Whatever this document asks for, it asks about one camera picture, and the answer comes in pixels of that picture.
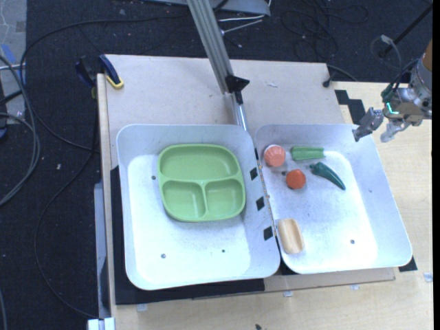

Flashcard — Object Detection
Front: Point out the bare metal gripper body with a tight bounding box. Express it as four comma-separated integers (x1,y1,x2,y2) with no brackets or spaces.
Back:
387,86,433,127

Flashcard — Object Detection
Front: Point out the dark green chili pepper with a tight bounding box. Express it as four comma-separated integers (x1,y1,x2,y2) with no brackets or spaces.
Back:
309,161,347,191

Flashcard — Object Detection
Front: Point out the light green toy vegetable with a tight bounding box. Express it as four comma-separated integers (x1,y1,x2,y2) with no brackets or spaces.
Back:
289,145,327,162

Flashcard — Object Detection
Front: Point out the orange round toy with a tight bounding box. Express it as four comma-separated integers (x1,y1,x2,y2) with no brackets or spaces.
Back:
285,168,307,190

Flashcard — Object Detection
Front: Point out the pale orange ridged toy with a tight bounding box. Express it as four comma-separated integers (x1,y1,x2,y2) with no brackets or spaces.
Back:
263,144,287,168

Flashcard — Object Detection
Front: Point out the white plastic tray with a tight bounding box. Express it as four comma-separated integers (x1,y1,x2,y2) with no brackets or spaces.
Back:
115,123,281,292
254,123,414,276

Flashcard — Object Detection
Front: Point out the thin black and white rod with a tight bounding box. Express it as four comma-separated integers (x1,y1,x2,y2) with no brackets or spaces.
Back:
230,93,278,245

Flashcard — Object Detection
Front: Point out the tan bread roll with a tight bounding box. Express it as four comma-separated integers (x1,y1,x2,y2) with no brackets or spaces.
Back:
276,217,306,256

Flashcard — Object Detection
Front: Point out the green divided plate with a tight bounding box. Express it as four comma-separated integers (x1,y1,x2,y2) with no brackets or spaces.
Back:
157,143,248,223

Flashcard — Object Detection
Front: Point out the brown cardboard board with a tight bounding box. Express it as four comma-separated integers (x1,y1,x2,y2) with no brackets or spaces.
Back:
104,54,397,292

